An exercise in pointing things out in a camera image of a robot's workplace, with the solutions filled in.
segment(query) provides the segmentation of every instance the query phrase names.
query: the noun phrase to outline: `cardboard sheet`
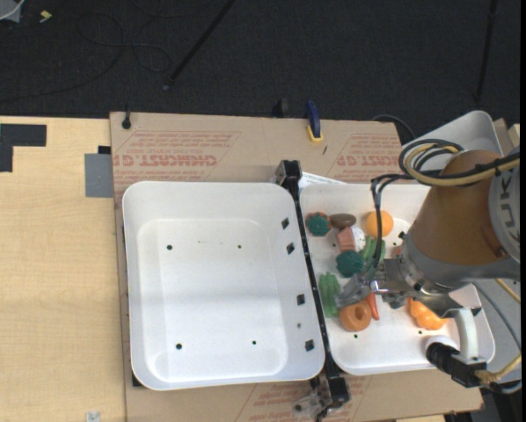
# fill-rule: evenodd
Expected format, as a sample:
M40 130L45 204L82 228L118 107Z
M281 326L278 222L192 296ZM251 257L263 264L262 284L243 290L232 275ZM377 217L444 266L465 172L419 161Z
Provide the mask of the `cardboard sheet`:
M324 140L312 143L308 121L302 119L131 113L131 127L125 129L124 117L112 113L110 120L128 421L310 421L292 411L293 403L310 392L307 382L167 392L133 385L122 195L143 180L269 181L282 160L298 160L303 171L319 176L368 182L398 171L401 146L395 127L375 121L321 120ZM482 403L478 389L465 389L437 370L349 376L347 383L351 401L327 420L358 422L472 411Z

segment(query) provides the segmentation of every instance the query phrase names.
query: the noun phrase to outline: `blue clamp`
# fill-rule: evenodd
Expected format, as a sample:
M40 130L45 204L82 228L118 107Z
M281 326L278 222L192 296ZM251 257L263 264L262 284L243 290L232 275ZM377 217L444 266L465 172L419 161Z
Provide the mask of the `blue clamp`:
M304 118L308 118L308 134L310 135L310 140L314 143L322 142L324 136L322 135L322 128L319 123L318 109L314 102L308 100L304 106Z

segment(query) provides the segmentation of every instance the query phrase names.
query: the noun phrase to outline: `orange ring toy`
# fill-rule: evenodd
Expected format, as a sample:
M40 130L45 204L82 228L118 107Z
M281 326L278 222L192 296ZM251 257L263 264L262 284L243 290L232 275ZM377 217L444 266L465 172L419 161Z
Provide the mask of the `orange ring toy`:
M347 305L340 310L340 322L349 331L361 331L367 328L372 318L370 306L366 301Z

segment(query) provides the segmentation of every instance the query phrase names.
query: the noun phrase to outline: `green toy vegetable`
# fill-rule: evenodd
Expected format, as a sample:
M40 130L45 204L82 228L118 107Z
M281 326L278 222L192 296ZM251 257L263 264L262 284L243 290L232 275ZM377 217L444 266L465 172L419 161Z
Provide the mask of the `green toy vegetable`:
M320 275L318 288L325 316L337 317L340 312L335 304L335 295L340 293L340 284L335 275L330 272Z
M365 248L361 250L362 258L366 261L367 259L371 258L375 253L376 248L376 238L370 235L367 235L365 237ZM378 259L378 263L382 263L384 259L384 255L386 254L386 242L382 240L382 243L380 244L380 258Z
M354 250L344 251L337 256L335 262L337 263L337 270L345 278L349 278L355 273L361 273L365 266L365 259L361 253L357 253Z

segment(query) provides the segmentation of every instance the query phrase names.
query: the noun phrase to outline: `white tray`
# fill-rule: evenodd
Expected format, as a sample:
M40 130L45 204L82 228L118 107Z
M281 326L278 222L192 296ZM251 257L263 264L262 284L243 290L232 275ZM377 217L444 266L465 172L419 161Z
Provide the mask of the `white tray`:
M286 190L139 182L122 207L131 362L144 386L305 380L320 372L325 352Z
M394 229L384 238L386 258L393 258L401 245L398 233L408 231L415 220L429 188L417 184L392 184L382 192L381 207L394 218ZM327 215L349 213L357 217L357 226L364 227L364 219L374 209L370 185L309 185L301 193L303 215L323 212ZM335 258L340 254L332 229L326 236L308 233L310 257L316 279L319 275L335 273L343 287L348 279L336 268ZM480 305L476 288L464 287L450 294L459 303L467 306ZM422 330L410 316L406 306L391 309L377 295L376 302L380 320L372 320L369 327L358 333L343 328L338 318L327 318L326 329L332 357L343 370L352 375L372 375L388 372L433 368L425 355L426 343L433 336L450 338L460 345L454 319L437 331ZM493 335L484 310L475 317L479 335L479 354L489 362L494 355Z

